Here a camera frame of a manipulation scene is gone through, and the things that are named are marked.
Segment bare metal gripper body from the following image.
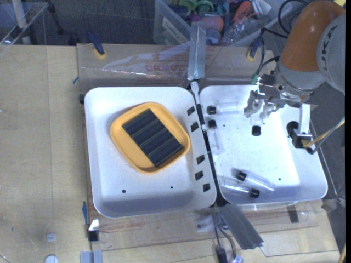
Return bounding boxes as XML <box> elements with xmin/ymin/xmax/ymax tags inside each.
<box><xmin>257</xmin><ymin>73</ymin><xmax>314</xmax><ymax>106</ymax></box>

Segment clear plastic bottle black cap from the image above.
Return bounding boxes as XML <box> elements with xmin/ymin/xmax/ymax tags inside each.
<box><xmin>207</xmin><ymin>119</ymin><xmax>225</xmax><ymax>155</ymax></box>
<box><xmin>219</xmin><ymin>176</ymin><xmax>261</xmax><ymax>199</ymax></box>
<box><xmin>235</xmin><ymin>168</ymin><xmax>276</xmax><ymax>192</ymax></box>
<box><xmin>206</xmin><ymin>102</ymin><xmax>242</xmax><ymax>115</ymax></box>
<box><xmin>250</xmin><ymin>113</ymin><xmax>264</xmax><ymax>137</ymax></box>

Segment white plastic tray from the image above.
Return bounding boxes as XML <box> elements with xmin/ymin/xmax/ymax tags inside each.
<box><xmin>199</xmin><ymin>84</ymin><xmax>329</xmax><ymax>205</ymax></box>
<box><xmin>83</xmin><ymin>85</ymin><xmax>217</xmax><ymax>219</ymax></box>

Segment black ribbed rectangular block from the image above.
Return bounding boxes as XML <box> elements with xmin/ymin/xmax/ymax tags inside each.
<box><xmin>122</xmin><ymin>108</ymin><xmax>185</xmax><ymax>168</ymax></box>

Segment yellow plate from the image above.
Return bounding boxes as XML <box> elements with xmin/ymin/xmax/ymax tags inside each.
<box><xmin>109</xmin><ymin>101</ymin><xmax>191</xmax><ymax>175</ymax></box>

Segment brown cardboard board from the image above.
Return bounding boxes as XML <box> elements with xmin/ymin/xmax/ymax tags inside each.
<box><xmin>76</xmin><ymin>43</ymin><xmax>320</xmax><ymax>251</ymax></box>

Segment black cylinder on white bracket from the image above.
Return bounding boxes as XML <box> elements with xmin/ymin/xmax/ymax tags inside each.
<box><xmin>286</xmin><ymin>102</ymin><xmax>315</xmax><ymax>150</ymax></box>

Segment black block with thin wires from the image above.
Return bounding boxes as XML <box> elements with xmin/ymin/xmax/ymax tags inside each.
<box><xmin>216</xmin><ymin>247</ymin><xmax>229</xmax><ymax>263</ymax></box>

